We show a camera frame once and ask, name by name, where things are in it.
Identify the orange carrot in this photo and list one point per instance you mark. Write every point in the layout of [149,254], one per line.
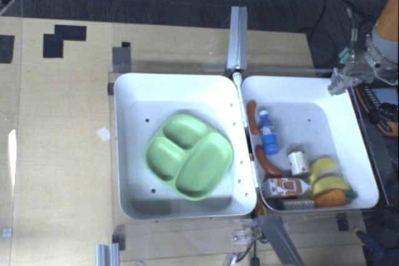
[330,198]

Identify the blue bottle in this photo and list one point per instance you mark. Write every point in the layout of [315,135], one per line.
[268,135]

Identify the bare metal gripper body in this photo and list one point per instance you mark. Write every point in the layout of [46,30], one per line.
[375,67]

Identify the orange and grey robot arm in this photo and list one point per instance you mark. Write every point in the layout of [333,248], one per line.
[388,25]

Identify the yellow banana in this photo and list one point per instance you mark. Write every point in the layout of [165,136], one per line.
[322,165]
[330,184]

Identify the white and orange can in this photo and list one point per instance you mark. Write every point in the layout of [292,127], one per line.
[298,163]

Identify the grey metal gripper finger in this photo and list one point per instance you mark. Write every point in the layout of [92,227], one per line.
[338,88]
[339,74]

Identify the green divided plate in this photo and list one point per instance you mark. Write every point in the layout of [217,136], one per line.
[190,159]

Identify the brown sausage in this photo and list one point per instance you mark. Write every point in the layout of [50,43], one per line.
[265,162]
[252,118]

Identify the white plastic tray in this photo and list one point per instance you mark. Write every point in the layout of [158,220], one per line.
[140,96]
[311,96]

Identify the striped tube with green cap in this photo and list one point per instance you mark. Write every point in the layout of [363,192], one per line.
[296,204]

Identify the brown and white carton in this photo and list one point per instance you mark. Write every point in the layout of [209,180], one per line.
[283,188]

